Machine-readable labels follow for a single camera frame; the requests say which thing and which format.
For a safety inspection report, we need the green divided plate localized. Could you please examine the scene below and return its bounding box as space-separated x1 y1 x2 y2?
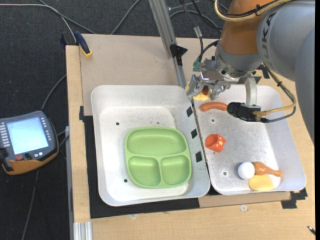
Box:
124 126 193 189

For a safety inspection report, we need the white ball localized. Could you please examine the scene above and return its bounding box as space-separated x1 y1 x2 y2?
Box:
237 161 256 181

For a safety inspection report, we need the yellow crisp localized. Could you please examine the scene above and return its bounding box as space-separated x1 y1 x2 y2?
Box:
248 174 276 192

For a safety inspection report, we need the black cylinder on white bracket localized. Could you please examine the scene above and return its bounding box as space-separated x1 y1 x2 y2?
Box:
226 76 262 123

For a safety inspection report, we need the orange cup with star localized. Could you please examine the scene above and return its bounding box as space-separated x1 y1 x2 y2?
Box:
204 133 227 153

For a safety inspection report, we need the orange chicken drumstick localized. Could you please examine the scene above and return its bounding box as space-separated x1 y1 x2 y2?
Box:
251 161 284 178

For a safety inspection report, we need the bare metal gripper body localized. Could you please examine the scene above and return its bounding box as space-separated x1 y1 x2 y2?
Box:
192 57 251 89

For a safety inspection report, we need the white plastic tray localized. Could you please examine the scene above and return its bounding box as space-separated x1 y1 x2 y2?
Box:
191 83 308 196
90 84 212 208

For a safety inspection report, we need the yellow and red toy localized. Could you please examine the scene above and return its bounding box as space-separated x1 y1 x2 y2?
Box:
192 85 213 102

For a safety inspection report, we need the orange sausage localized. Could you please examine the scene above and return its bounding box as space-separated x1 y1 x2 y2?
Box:
199 101 229 113

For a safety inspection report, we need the brown cardboard board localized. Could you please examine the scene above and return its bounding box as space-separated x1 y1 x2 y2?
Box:
79 33 293 209

